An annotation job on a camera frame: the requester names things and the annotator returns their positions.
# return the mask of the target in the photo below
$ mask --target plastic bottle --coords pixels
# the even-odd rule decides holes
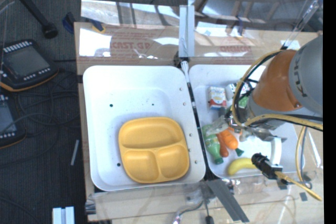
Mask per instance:
[[[211,124],[202,127],[202,134],[204,138],[205,147],[213,157],[215,164],[223,163],[223,158],[220,155],[220,144],[216,134],[207,134],[206,131],[212,127]]]

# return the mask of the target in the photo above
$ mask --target yellow divided plate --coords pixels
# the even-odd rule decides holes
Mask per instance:
[[[170,118],[141,118],[123,124],[119,149],[127,175],[138,183],[175,180],[189,169],[184,133]]]

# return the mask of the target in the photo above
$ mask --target toy banana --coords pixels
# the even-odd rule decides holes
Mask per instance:
[[[230,163],[227,173],[229,175],[234,175],[236,172],[243,168],[257,169],[257,167],[252,163],[250,158],[238,158]]]

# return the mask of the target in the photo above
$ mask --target table surface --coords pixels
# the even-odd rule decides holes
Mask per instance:
[[[111,65],[111,62],[101,58],[101,61],[90,61],[80,59],[79,48],[80,30],[92,29],[90,23],[75,23],[75,44],[77,54],[77,73],[82,75],[90,66],[103,64]],[[279,40],[286,39],[289,33],[279,31],[263,31],[257,34],[269,41],[263,48],[265,53],[279,49]],[[300,45],[317,37],[317,33],[300,33],[296,40]],[[110,193],[96,192],[90,176],[90,156],[88,143],[87,118],[83,84],[78,84],[79,102],[82,130],[82,151],[85,170],[86,197],[88,203],[95,205],[92,214],[88,214],[88,221],[99,221],[113,219],[113,223],[134,224],[134,223],[172,223],[178,210],[186,206],[194,205],[197,197],[190,200],[190,196],[197,194],[199,186],[173,185],[163,188],[142,188],[133,190],[113,191]],[[311,130],[310,137],[313,139],[313,146],[306,147],[305,154],[314,155],[316,152],[322,158],[307,158],[308,167],[317,167],[311,172],[313,190],[323,197],[323,138],[319,131]],[[240,204],[251,223],[323,223],[324,202],[317,201],[307,195],[308,200],[301,200],[301,193],[304,191],[295,185],[289,185],[286,190],[280,190],[276,183],[266,180],[264,177],[245,178],[235,181],[235,198]],[[230,215],[221,202],[211,199],[208,205],[209,214],[214,218],[215,223],[233,223]],[[205,223],[207,210],[204,204],[197,210],[183,214],[182,223]]]

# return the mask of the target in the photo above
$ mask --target orange toy vegetable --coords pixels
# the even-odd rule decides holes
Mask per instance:
[[[238,148],[238,140],[228,129],[225,129],[224,131],[220,132],[218,136],[220,136],[220,139],[224,141],[225,145],[230,150],[235,150]]]
[[[219,150],[219,153],[222,157],[227,157],[229,155],[229,151],[227,150],[226,146],[225,146],[225,143],[224,143],[224,140],[222,138],[222,136],[220,136],[219,134],[217,134],[217,138],[218,138],[218,141],[219,141],[219,144],[221,146],[220,150]]]

